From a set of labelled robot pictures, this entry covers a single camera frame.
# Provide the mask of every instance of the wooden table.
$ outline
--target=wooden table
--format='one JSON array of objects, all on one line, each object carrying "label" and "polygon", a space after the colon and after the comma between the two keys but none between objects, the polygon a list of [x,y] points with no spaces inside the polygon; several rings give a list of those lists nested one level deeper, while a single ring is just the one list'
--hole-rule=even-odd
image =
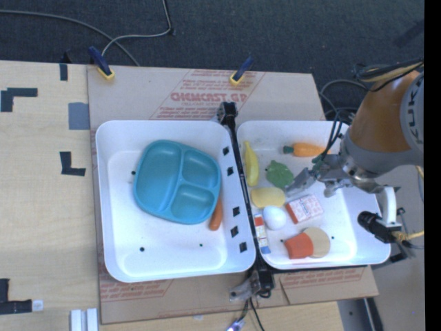
[{"label": "wooden table", "polygon": [[[70,130],[68,104],[88,102],[86,66],[0,62],[0,90],[37,88],[0,112],[0,278],[9,300],[42,312],[0,316],[0,330],[68,330],[74,309],[99,308],[89,130]],[[60,152],[84,176],[62,175]],[[100,325],[100,330],[225,330],[239,312]],[[336,302],[258,310],[266,331],[343,330]],[[246,330],[259,330],[252,312]]]}]

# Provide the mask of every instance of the blue plate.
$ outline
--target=blue plate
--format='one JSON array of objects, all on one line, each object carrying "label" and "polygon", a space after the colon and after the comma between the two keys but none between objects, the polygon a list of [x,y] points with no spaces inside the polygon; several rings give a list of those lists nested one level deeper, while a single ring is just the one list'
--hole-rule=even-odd
[{"label": "blue plate", "polygon": [[221,170],[208,154],[182,143],[158,140],[146,147],[134,180],[139,207],[169,221],[197,224],[216,207]]}]

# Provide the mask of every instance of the white toy egg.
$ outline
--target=white toy egg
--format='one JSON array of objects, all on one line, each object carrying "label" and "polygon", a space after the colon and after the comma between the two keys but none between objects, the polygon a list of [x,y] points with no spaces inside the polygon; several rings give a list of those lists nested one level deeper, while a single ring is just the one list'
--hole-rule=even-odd
[{"label": "white toy egg", "polygon": [[263,221],[270,230],[279,230],[287,222],[287,213],[279,207],[267,206],[263,209]]}]

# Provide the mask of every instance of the cardboard sheet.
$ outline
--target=cardboard sheet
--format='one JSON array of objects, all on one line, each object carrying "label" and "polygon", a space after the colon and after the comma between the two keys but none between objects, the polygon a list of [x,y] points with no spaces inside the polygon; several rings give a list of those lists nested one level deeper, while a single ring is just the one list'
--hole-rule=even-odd
[{"label": "cardboard sheet", "polygon": [[[161,68],[112,68],[105,80],[88,67],[94,203],[99,252],[101,322],[118,323],[183,315],[241,310],[243,302],[229,301],[229,288],[245,273],[208,277],[122,283],[105,269],[101,211],[97,185],[94,134],[106,121],[210,120],[223,101],[236,102],[236,123],[249,120],[323,120],[314,79],[310,74],[248,72],[239,86],[229,84],[232,71]],[[377,295],[370,267],[275,274],[269,299],[260,308]]]}]

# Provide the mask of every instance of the toy banana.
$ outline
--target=toy banana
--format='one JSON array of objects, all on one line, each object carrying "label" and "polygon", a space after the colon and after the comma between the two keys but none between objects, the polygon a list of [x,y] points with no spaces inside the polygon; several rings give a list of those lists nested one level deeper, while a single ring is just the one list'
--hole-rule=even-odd
[{"label": "toy banana", "polygon": [[259,180],[259,162],[256,153],[253,151],[248,141],[245,144],[245,176],[248,186],[255,186]]}]

